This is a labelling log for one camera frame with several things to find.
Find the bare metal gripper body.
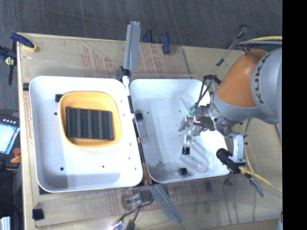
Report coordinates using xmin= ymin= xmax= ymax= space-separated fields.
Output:
xmin=191 ymin=104 xmax=218 ymax=132

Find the clear plastic bottle black cap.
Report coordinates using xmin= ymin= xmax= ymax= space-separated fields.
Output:
xmin=179 ymin=147 xmax=210 ymax=174
xmin=134 ymin=112 xmax=150 ymax=144
xmin=153 ymin=162 xmax=189 ymax=177

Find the white plastic tray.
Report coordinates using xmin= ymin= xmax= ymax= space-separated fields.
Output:
xmin=28 ymin=75 xmax=144 ymax=193
xmin=129 ymin=78 xmax=232 ymax=184

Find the thin black and white rod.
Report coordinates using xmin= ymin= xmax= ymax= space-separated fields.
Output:
xmin=121 ymin=75 xmax=152 ymax=186

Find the black ribbed block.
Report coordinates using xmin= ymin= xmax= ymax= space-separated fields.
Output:
xmin=65 ymin=106 xmax=115 ymax=141

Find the yellow rounded bowl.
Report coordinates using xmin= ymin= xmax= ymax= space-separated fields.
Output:
xmin=58 ymin=91 xmax=123 ymax=149

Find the brown cardboard board red print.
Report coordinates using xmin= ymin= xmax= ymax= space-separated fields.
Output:
xmin=16 ymin=32 xmax=283 ymax=228

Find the black cylinder on white bracket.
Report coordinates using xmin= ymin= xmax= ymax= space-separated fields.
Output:
xmin=215 ymin=133 xmax=248 ymax=174

